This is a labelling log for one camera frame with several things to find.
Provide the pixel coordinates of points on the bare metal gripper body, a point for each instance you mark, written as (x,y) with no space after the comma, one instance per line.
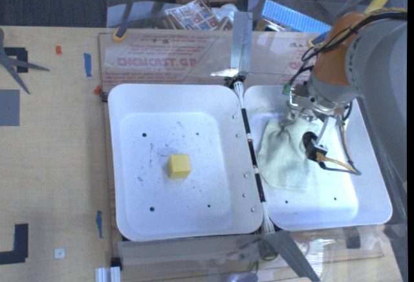
(307,103)

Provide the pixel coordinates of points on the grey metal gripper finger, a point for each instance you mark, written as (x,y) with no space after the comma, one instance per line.
(295,115)
(285,120)

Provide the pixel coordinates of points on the white cloth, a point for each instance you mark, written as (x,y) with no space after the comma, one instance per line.
(284,161)

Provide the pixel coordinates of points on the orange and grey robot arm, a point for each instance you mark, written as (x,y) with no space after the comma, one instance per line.
(372,57)

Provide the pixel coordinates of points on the white plastic tray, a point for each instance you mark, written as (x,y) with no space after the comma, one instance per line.
(181,164)
(323,206)

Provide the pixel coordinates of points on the yellow cube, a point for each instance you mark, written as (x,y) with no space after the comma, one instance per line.
(178,166)

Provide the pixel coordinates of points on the brown cardboard board red print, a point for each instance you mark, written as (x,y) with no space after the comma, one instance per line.
(155,60)

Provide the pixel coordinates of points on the black cylinder on white bracket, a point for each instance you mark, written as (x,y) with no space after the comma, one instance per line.
(312,145)

